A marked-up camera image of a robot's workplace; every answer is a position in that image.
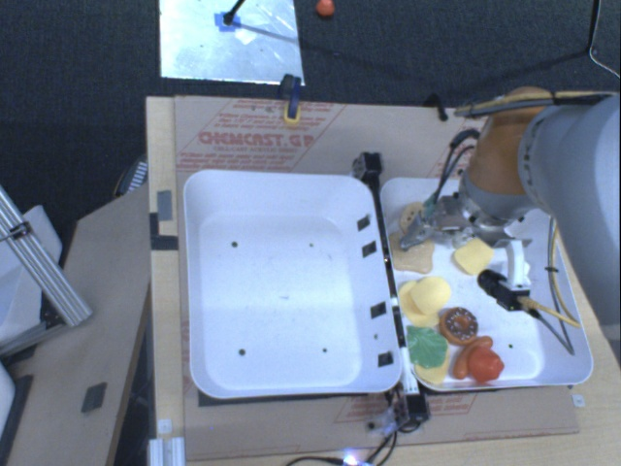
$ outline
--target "blue tape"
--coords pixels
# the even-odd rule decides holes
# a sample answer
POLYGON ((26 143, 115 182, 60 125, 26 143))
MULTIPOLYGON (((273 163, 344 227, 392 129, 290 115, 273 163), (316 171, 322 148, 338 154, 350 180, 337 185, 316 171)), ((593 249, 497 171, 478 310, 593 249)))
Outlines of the blue tape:
POLYGON ((239 16, 233 17, 233 22, 231 23, 230 26, 227 26, 224 23, 224 15, 225 14, 226 14, 225 12, 221 12, 219 14, 214 14, 213 15, 213 20, 215 22, 215 25, 217 26, 217 28, 220 31, 223 31, 225 33, 226 32, 231 32, 231 31, 235 31, 235 28, 242 26, 242 20, 240 19, 239 16))

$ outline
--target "black carpet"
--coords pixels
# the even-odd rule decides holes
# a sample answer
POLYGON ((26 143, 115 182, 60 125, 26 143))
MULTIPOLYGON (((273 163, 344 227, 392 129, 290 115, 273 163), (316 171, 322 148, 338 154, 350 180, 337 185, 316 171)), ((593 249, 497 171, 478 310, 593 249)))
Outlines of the black carpet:
MULTIPOLYGON (((295 0, 308 100, 448 106, 522 84, 619 89, 583 53, 593 0, 295 0)), ((603 0, 599 58, 619 69, 621 0, 603 0)), ((62 232, 112 198, 145 151, 149 95, 273 97, 159 77, 158 0, 0 0, 0 184, 62 232)))

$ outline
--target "orange ball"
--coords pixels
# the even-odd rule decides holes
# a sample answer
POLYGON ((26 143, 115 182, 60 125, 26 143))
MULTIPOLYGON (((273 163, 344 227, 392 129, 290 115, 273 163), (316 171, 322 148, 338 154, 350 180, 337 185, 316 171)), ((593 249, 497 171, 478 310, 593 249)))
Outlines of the orange ball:
POLYGON ((334 15, 334 2, 332 0, 319 0, 315 10, 322 17, 332 17, 334 15))

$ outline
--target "toy food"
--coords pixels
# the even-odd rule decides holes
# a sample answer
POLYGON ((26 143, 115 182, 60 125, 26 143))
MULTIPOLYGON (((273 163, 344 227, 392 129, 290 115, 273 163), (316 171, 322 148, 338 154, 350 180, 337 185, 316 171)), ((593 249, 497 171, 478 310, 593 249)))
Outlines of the toy food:
POLYGON ((315 10, 322 17, 332 17, 335 11, 334 2, 332 0, 319 0, 315 10))
POLYGON ((497 380, 505 369, 505 363, 493 350, 476 347, 468 356, 470 374, 479 383, 497 380))
POLYGON ((453 258, 459 267, 473 276, 483 271, 493 256, 494 250, 479 238, 473 238, 453 252, 453 258))
POLYGON ((422 366, 415 364, 414 372, 416 373, 416 377, 427 383, 432 383, 436 385, 442 384, 444 378, 446 378, 446 374, 448 373, 448 355, 449 350, 446 349, 446 354, 444 355, 444 362, 436 368, 423 368, 422 366))
POLYGON ((468 358, 474 349, 477 347, 491 349, 493 345, 494 341, 487 336, 479 337, 467 344, 455 359, 455 363, 453 364, 453 378, 456 380, 463 380, 468 375, 468 358))
POLYGON ((411 222, 414 220, 416 215, 422 211, 423 203, 422 202, 412 202, 409 205, 406 205, 404 210, 401 212, 401 218, 399 219, 399 227, 401 231, 404 232, 404 235, 408 233, 408 228, 411 225, 411 222))
POLYGON ((432 313, 430 315, 421 313, 409 296, 409 291, 415 284, 415 281, 407 282, 399 288, 399 304, 401 305, 401 312, 409 319, 409 322, 419 328, 431 328, 438 325, 440 322, 438 313, 432 313))
POLYGON ((440 316, 440 332, 450 344, 467 345, 474 340, 477 331, 476 317, 468 309, 454 307, 440 316))
POLYGON ((450 293, 450 285, 444 278, 428 276, 416 282, 409 291, 409 296, 421 313, 430 315, 444 307, 450 293))
POLYGON ((432 257, 436 247, 433 240, 425 240, 420 245, 403 250, 399 243, 401 240, 399 232, 391 234, 388 239, 390 240, 392 265, 395 269, 399 271, 413 271, 423 275, 431 272, 434 267, 432 257))
POLYGON ((448 342, 431 328, 408 326, 407 335, 411 362, 425 369, 442 366, 446 359, 448 342))

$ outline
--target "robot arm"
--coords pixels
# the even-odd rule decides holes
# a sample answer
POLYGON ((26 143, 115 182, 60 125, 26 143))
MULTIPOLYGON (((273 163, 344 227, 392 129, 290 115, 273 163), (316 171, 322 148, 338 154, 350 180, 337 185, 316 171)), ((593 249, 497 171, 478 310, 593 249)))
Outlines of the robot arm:
MULTIPOLYGON (((520 88, 508 97, 543 92, 520 88)), ((494 246, 539 207, 556 221, 604 333, 619 333, 619 95, 489 117, 459 193, 426 203, 402 248, 468 229, 494 246)))

